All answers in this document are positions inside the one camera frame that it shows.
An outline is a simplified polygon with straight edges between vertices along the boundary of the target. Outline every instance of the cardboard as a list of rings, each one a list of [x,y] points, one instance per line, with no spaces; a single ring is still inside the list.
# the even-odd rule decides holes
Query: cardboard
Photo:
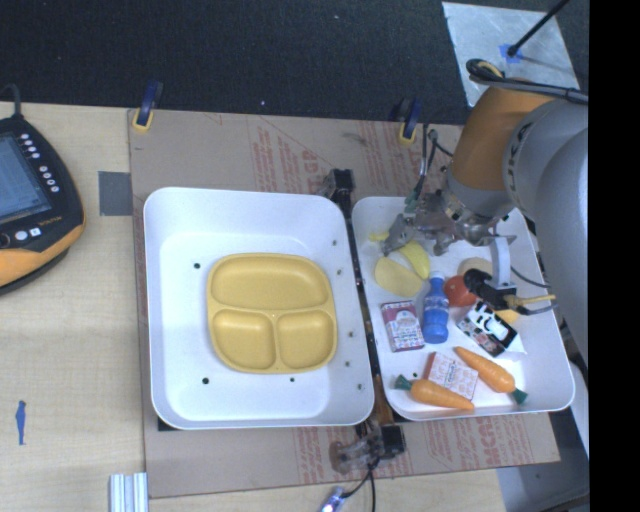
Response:
[[[134,111],[129,112],[129,126]],[[460,127],[435,126],[453,150]],[[146,133],[129,128],[138,290],[144,438],[152,498],[358,480],[329,460],[331,443],[358,439],[353,427],[178,431],[158,422],[150,398],[142,209],[166,186],[315,193],[333,168],[351,169],[353,202],[404,196],[415,186],[422,133],[409,147],[390,122],[157,110]],[[437,152],[425,183],[441,185]],[[400,477],[559,460],[546,413],[402,423],[407,450],[376,469]]]

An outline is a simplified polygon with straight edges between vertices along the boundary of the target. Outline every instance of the banana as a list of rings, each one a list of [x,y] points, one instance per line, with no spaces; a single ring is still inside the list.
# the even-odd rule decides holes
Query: banana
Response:
[[[424,250],[424,247],[415,240],[409,240],[404,246],[398,249],[398,252],[402,254],[411,266],[422,279],[429,277],[431,270],[431,261],[429,260],[429,254]]]

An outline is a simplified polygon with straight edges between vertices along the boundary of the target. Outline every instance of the table surface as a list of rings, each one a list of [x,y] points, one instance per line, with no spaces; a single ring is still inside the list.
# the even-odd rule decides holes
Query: table surface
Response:
[[[12,113],[0,102],[0,118]],[[109,476],[145,471],[132,218],[101,216],[98,198],[100,171],[130,172],[127,109],[23,104],[22,113],[69,168],[87,226],[50,272],[0,296],[1,508],[107,511]],[[333,487],[153,499],[149,510],[315,511]],[[495,470],[377,479],[375,489],[380,511],[505,510]],[[343,511],[371,505],[367,484]]]

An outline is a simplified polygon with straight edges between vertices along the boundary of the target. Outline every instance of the orange carrot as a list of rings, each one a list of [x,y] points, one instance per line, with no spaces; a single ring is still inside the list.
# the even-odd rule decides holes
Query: orange carrot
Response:
[[[486,357],[471,352],[464,347],[455,347],[456,354],[467,365],[478,372],[478,377],[497,393],[511,393],[519,404],[525,401],[527,393],[516,388],[516,380],[507,370],[498,363],[494,363]]]
[[[406,389],[415,400],[423,404],[451,407],[453,409],[474,408],[471,400],[427,379],[417,379],[410,382],[402,375],[399,375],[396,379],[395,388]]]

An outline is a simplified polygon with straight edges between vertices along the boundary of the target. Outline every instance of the blue bottle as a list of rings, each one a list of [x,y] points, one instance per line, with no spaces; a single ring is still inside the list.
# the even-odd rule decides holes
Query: blue bottle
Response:
[[[444,343],[449,337],[449,299],[444,293],[444,274],[434,270],[429,274],[431,289],[424,298],[422,336],[427,343]]]

